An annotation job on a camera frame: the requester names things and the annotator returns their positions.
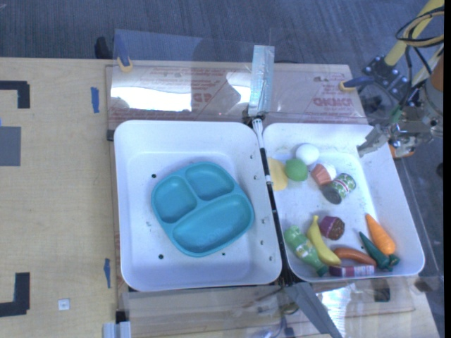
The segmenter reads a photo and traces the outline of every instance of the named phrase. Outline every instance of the blue divided plate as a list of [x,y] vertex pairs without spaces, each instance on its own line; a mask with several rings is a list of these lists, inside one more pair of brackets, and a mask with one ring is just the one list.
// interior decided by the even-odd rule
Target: blue divided plate
[[163,178],[151,203],[166,234],[188,256],[207,256],[232,244],[254,222],[247,195],[211,162],[193,163]]

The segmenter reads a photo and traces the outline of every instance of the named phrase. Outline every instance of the white ball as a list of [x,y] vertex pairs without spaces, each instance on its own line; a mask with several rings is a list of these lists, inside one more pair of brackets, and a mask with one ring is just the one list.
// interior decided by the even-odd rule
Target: white ball
[[301,159],[305,165],[311,165],[319,158],[319,150],[312,144],[301,144],[296,149],[296,158]]

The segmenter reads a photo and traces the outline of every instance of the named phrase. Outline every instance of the green ball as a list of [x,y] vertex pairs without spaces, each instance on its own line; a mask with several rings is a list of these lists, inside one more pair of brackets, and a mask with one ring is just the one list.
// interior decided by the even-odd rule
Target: green ball
[[285,163],[285,174],[296,182],[307,180],[308,172],[307,165],[300,159],[290,159]]

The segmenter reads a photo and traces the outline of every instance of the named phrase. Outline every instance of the gray carpet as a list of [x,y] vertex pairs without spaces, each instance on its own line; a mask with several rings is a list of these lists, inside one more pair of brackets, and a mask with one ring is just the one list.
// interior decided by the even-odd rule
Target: gray carpet
[[[348,64],[359,76],[374,56],[389,52],[396,31],[427,1],[0,0],[0,56],[95,58],[98,37],[112,46],[115,29],[125,29],[271,43],[277,61]],[[426,31],[443,31],[443,20]],[[398,68],[407,74],[404,59]],[[432,277],[428,298],[444,336],[443,179],[436,173],[442,162],[443,141],[434,140],[396,165],[421,232],[422,275]]]

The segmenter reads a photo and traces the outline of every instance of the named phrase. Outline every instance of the can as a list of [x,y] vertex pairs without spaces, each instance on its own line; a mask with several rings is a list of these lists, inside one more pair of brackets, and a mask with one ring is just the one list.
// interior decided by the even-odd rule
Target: can
[[357,184],[351,175],[341,173],[331,183],[326,185],[322,192],[324,197],[332,204],[340,204],[356,186]]

